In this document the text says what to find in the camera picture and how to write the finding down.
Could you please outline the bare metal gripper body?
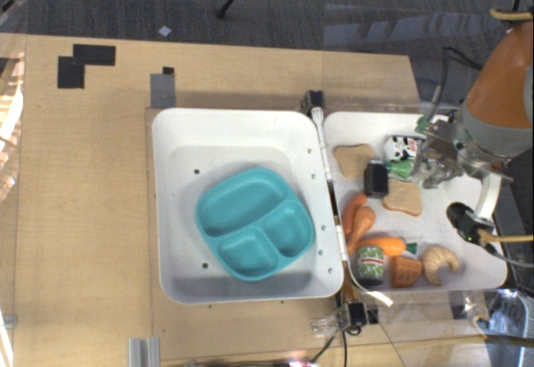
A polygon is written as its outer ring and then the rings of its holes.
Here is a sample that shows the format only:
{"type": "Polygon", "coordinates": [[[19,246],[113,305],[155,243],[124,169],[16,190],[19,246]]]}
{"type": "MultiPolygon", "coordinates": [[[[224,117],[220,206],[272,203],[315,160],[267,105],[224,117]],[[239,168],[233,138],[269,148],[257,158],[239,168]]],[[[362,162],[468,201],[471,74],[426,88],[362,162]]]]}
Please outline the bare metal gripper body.
{"type": "Polygon", "coordinates": [[[428,164],[444,164],[456,171],[483,180],[489,173],[504,173],[512,157],[491,153],[476,142],[460,122],[438,120],[426,130],[421,153],[428,164]]]}

